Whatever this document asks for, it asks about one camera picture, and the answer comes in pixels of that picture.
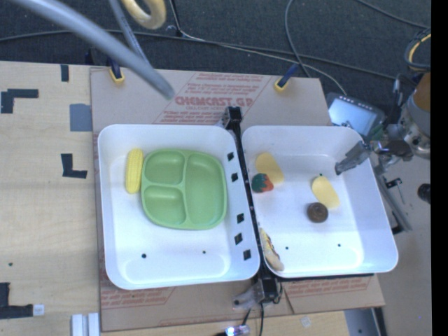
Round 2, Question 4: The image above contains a yellow corn cob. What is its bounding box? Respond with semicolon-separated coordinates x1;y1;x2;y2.
125;148;145;195

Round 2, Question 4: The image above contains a thin black rod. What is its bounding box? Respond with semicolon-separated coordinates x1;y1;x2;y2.
233;127;270;280

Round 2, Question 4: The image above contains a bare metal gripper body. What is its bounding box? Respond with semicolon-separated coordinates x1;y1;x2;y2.
372;116;432;163

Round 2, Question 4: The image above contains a pizza slice toy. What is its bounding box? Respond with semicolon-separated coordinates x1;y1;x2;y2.
259;227;286;272

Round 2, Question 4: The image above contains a white plastic tray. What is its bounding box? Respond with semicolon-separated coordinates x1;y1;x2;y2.
241;125;400;279
97;123;261;291

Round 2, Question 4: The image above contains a green divided plate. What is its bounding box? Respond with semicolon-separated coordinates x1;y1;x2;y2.
140;148;228;231

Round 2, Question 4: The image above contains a black block with wires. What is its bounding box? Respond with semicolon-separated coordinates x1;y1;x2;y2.
223;106;244;130
256;276;281;303

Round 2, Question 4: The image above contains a brown round biscuit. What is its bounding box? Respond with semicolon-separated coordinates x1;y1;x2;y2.
306;202;330;224

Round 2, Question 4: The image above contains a brown cardboard board, red print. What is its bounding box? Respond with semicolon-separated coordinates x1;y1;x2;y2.
90;67;386;333

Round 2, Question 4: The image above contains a red and green strawberry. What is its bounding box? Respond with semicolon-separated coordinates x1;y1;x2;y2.
251;172;275;194

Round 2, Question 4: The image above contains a pale yellow oblong toy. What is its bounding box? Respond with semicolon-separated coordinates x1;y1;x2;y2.
254;152;285;186
311;174;341;210

